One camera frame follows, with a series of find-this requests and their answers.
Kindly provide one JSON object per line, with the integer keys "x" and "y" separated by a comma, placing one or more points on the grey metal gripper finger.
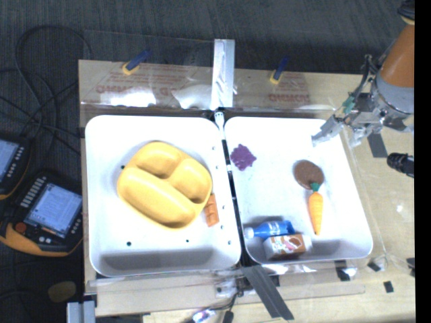
{"x": 358, "y": 137}
{"x": 328, "y": 130}

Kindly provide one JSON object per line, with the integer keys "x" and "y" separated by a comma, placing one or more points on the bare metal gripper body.
{"x": 370, "y": 114}

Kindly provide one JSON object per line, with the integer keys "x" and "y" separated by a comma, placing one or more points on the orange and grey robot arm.
{"x": 400, "y": 56}

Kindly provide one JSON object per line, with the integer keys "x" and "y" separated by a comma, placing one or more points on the brown biscuit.
{"x": 307, "y": 173}

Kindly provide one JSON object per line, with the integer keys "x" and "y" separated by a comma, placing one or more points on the orange carrot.
{"x": 316, "y": 210}

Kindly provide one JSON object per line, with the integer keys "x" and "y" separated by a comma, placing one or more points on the white plastic tray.
{"x": 276, "y": 194}
{"x": 151, "y": 254}

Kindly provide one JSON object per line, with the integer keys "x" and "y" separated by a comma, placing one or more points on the brown cardboard board, red print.
{"x": 256, "y": 89}

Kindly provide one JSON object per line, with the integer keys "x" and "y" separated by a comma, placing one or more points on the purple grapes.
{"x": 242, "y": 156}

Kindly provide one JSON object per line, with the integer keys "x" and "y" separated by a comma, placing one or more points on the thin black and white rod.
{"x": 219, "y": 121}

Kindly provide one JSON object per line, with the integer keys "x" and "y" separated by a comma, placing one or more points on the blue bottle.
{"x": 272, "y": 229}

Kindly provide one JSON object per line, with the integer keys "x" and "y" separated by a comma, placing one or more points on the orange carton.
{"x": 286, "y": 246}

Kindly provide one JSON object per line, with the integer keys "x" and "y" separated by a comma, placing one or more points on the orange toy bread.
{"x": 212, "y": 212}

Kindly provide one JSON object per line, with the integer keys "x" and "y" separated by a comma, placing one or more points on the yellow divided plate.
{"x": 161, "y": 187}

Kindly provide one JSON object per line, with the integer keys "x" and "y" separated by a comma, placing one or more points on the black cylinder on white bracket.
{"x": 400, "y": 163}

